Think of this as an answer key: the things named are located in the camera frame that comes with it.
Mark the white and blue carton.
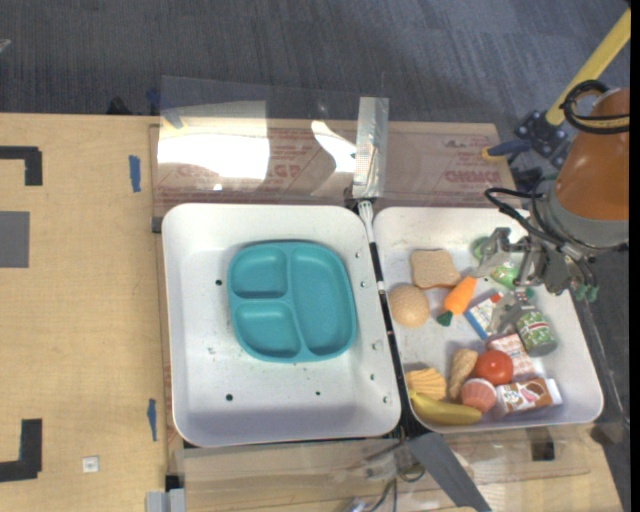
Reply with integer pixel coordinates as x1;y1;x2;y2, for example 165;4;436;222
463;292;504;341

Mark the brown and white carton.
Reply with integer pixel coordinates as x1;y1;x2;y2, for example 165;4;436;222
494;377;564;417

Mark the brown cardboard board, red print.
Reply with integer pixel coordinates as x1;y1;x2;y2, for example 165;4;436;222
149;119;519;451

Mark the beige ridged cone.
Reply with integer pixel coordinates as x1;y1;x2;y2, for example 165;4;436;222
447;348;479;401

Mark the orange carrot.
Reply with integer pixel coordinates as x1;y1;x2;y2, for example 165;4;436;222
436;275;478;327

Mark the green round toy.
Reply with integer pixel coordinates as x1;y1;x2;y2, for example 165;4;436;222
472;236;522;292

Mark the teal divided plate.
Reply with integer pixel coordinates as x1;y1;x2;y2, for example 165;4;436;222
226;239;358;364

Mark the pink shell cake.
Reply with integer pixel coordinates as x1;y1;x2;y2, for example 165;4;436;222
460;377;498;414

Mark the red tomato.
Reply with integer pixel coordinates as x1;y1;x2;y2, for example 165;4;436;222
473;349;515;387

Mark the pink and white carton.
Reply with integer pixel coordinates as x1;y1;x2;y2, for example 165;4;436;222
486;333;536;381

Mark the yellow ridged crisp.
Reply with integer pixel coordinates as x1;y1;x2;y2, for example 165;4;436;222
404;367;447;401

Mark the yellow banana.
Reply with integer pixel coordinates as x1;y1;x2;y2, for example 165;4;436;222
408;389;483;427

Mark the green and white can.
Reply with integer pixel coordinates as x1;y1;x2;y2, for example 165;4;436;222
514;309;558;357

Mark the white plastic tray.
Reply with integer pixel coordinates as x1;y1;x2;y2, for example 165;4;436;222
372;206;605;435
160;202;403;448

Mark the tan bread slice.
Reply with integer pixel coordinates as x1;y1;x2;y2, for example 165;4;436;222
409;248;462;290

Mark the beige round bun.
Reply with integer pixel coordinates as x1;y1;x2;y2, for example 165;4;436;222
388;283;431;329

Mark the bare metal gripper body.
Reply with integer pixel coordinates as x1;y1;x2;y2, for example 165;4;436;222
515;234;572;296

